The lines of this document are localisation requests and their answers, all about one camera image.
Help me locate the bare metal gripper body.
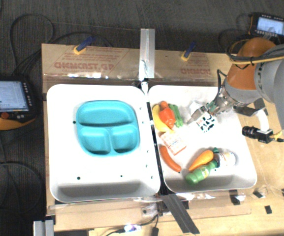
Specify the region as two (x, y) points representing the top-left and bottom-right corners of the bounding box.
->
(207, 91), (234, 115)

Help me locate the white carton with black patches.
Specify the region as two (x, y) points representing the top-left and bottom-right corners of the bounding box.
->
(189, 101), (219, 133)

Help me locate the green vegetable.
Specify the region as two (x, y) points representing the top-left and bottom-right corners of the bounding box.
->
(168, 103), (184, 128)

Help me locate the orange bell pepper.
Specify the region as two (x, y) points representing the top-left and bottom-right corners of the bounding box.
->
(159, 100), (177, 130)

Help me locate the white packet with orange print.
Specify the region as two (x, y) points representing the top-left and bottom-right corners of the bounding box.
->
(159, 131), (187, 156)

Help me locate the yellow banana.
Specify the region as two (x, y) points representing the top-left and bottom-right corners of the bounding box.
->
(151, 104), (175, 133)

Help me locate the white plastic tray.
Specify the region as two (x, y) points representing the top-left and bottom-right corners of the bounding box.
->
(46, 84), (161, 204)
(147, 85), (258, 194)

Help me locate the orange carrot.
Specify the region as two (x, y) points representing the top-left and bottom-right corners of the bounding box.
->
(188, 147), (220, 172)

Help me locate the orange sausage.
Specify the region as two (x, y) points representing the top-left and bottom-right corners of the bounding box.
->
(159, 144), (183, 173)

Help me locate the white bottle with orange label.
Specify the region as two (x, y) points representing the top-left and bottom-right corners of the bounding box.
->
(214, 151), (237, 168)

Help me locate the green bottle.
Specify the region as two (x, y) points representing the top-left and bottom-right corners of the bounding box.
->
(185, 159), (219, 185)

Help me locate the blue divided plate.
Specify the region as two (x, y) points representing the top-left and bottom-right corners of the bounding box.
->
(75, 100), (141, 157)

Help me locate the brown cardboard board red print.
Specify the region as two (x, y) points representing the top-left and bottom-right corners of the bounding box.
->
(41, 43), (253, 222)

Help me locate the black cylinder on white bracket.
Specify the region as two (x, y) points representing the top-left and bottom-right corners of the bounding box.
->
(241, 107), (274, 144)

